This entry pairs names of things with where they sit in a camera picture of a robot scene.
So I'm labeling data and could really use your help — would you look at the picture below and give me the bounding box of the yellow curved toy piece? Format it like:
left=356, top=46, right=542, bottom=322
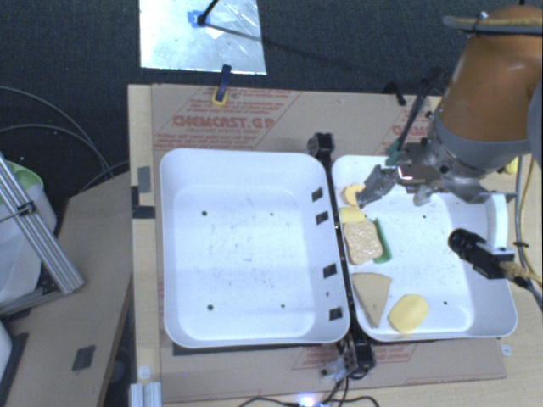
left=342, top=183, right=366, bottom=208

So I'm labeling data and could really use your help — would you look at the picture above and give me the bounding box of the yellow toy block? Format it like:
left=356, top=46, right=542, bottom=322
left=339, top=206, right=367, bottom=226

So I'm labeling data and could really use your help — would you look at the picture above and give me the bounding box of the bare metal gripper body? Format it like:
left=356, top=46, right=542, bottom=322
left=396, top=140, right=498, bottom=205

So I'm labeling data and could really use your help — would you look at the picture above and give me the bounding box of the brown cardboard board, red print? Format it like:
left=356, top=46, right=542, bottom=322
left=150, top=83, right=508, bottom=392

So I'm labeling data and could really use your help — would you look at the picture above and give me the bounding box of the tan pizza slice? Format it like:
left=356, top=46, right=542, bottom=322
left=350, top=272, right=394, bottom=330

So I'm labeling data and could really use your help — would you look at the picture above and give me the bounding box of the tan toast slice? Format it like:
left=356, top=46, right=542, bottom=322
left=342, top=220, right=384, bottom=266

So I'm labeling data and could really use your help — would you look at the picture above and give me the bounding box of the black cylinder on white bracket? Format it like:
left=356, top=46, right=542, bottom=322
left=447, top=192, right=518, bottom=280

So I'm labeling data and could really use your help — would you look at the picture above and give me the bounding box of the yellow oval toy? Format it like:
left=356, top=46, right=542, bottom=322
left=387, top=293, right=430, bottom=335

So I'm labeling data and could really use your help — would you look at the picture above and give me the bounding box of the thin black rod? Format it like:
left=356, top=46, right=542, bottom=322
left=321, top=150, right=362, bottom=347

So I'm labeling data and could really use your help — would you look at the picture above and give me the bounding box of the white plastic tray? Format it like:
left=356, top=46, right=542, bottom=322
left=331, top=154, right=519, bottom=342
left=159, top=148, right=351, bottom=350

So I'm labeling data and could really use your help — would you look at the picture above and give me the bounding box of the green toy strip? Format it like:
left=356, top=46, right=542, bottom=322
left=372, top=217, right=394, bottom=265

